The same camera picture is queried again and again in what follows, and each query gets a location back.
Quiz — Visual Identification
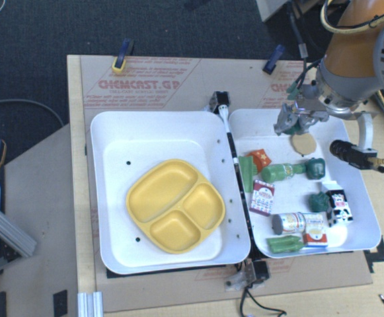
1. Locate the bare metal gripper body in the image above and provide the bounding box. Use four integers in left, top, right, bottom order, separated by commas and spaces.
281, 83, 355, 125

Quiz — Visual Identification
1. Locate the dark green toy vegetable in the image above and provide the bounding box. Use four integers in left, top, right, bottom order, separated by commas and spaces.
284, 123, 303, 136

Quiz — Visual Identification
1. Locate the tan round biscuit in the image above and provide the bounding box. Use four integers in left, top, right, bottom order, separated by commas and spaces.
290, 133, 317, 157

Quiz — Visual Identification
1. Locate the red carton with yellow star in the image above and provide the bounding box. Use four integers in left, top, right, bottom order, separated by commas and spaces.
246, 149, 272, 173

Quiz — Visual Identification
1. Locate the green plastic bottle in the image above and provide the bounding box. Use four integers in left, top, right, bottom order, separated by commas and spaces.
260, 162, 307, 185

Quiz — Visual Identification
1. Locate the thin black and white rod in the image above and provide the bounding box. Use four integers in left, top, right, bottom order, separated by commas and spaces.
217, 105, 256, 261

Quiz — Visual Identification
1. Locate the green toy vegetable stalk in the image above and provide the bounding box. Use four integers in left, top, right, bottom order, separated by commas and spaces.
237, 155, 255, 194

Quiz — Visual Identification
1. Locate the white plastic tray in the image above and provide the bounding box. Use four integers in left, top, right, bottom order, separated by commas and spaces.
90, 110, 252, 275
227, 108, 383, 260

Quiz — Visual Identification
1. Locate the green broccoli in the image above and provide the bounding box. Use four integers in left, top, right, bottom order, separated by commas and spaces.
308, 192, 330, 213

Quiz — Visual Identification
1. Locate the red and white carton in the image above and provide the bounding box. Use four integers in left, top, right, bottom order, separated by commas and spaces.
249, 179, 276, 217

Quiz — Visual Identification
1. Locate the black and white milk carton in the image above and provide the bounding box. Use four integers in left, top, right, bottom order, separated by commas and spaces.
321, 180, 354, 228

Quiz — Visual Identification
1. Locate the white and yellow cup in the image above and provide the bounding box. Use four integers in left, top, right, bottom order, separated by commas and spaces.
303, 212, 326, 232

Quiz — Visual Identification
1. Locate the white can with grey lid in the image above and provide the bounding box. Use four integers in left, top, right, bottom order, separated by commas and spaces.
271, 211, 307, 236

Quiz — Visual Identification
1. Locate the brown cardboard board red print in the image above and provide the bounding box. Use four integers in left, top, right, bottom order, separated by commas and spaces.
79, 55, 374, 313

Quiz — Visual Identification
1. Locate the red and white packet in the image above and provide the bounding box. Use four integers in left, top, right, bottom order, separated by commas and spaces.
301, 229, 329, 248

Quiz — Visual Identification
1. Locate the green toy asparagus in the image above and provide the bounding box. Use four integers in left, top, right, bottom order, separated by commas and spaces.
266, 235, 305, 254

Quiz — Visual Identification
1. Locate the yellow divided plate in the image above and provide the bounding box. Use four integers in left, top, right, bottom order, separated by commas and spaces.
125, 158, 226, 255

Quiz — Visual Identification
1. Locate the black cylinder on white bracket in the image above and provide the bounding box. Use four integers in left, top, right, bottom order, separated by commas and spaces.
329, 110, 379, 171

